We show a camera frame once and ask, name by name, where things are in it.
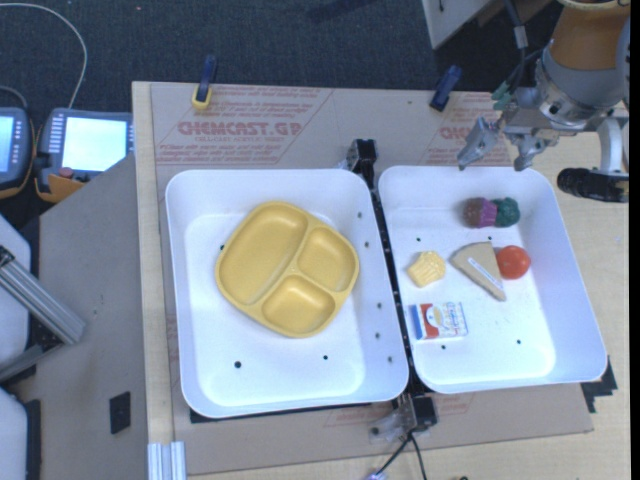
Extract purple and brown cupcake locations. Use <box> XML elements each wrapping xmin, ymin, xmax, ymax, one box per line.
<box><xmin>462</xmin><ymin>196</ymin><xmax>499</xmax><ymax>230</ymax></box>

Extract red tomato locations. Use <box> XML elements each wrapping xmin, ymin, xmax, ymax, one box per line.
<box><xmin>495</xmin><ymin>245</ymin><xmax>532</xmax><ymax>281</ymax></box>

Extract green broccoli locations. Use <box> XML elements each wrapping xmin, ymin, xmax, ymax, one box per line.
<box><xmin>491</xmin><ymin>196</ymin><xmax>522</xmax><ymax>228</ymax></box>

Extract red white blue carton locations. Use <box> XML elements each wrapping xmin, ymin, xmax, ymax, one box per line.
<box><xmin>409</xmin><ymin>301</ymin><xmax>470</xmax><ymax>341</ymax></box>

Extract black cylinder on white bracket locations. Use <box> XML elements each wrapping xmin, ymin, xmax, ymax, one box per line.
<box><xmin>556</xmin><ymin>116</ymin><xmax>630</xmax><ymax>204</ymax></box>

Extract yellow cupcake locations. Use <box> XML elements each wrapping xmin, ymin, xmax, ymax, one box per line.
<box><xmin>406</xmin><ymin>250</ymin><xmax>447</xmax><ymax>289</ymax></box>

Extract black block with thin wires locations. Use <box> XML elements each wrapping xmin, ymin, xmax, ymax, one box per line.
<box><xmin>369</xmin><ymin>393</ymin><xmax>440</xmax><ymax>444</ymax></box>
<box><xmin>343</xmin><ymin>137</ymin><xmax>377</xmax><ymax>174</ymax></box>

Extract white plastic tray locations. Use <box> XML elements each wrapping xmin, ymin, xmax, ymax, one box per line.
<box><xmin>377</xmin><ymin>164</ymin><xmax>609</xmax><ymax>395</ymax></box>
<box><xmin>164</xmin><ymin>168</ymin><xmax>410</xmax><ymax>419</ymax></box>

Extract yellow divided plate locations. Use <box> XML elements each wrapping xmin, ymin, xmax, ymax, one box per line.
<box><xmin>214</xmin><ymin>200</ymin><xmax>361</xmax><ymax>340</ymax></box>

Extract tan cheese wedge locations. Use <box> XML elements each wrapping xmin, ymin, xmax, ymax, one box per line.
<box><xmin>449</xmin><ymin>241</ymin><xmax>508</xmax><ymax>303</ymax></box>

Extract brown cardboard board red print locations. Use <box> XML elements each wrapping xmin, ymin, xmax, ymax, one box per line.
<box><xmin>149</xmin><ymin>82</ymin><xmax>596</xmax><ymax>476</ymax></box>

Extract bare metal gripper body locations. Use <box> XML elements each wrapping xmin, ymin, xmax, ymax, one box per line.
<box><xmin>496</xmin><ymin>70</ymin><xmax>609</xmax><ymax>153</ymax></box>

